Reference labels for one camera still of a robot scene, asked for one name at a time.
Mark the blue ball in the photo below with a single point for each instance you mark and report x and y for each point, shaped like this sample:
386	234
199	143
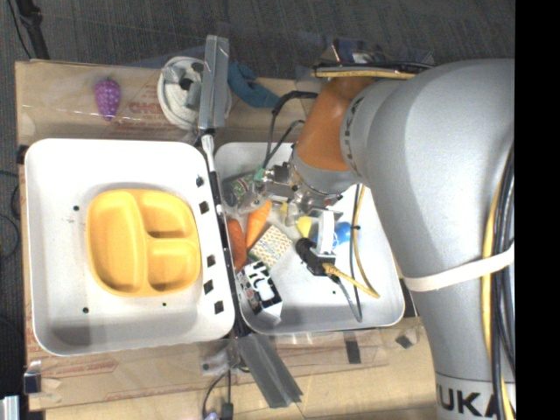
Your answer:
344	232

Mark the yellow divided plate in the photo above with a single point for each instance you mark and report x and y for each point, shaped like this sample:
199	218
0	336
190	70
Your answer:
118	243

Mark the yellow round toy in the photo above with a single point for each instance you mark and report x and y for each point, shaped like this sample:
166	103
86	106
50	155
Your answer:
305	225

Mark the white carton with coloured dots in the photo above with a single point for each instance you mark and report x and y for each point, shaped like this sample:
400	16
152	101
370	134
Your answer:
271	245

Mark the black and white carton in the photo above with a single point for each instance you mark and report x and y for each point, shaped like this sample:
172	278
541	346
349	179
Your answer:
260	289

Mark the green and red can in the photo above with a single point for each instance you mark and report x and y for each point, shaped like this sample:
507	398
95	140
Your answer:
236	188

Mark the purple grapes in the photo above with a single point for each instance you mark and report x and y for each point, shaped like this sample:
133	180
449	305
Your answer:
107	96

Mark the orange carrot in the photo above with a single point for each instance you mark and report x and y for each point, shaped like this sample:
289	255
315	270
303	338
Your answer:
256	226

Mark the brown cardboard board red print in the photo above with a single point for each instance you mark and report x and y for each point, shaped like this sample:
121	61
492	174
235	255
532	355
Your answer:
65	99

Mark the white plastic tray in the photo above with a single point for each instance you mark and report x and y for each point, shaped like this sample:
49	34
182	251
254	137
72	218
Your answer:
315	296
57	243

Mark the teal cloth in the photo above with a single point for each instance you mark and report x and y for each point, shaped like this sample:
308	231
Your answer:
251	88

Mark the orange sausage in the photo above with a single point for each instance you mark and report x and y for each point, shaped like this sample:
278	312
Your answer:
236	243

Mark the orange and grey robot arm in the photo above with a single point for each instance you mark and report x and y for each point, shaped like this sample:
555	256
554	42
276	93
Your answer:
420	182

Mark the white round coil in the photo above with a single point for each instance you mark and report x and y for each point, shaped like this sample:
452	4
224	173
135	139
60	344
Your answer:
175	99

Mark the dull grey metal gripper finger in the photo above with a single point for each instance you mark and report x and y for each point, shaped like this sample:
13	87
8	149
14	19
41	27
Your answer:
251	200

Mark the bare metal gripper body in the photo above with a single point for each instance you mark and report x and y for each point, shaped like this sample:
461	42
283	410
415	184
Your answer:
282	184

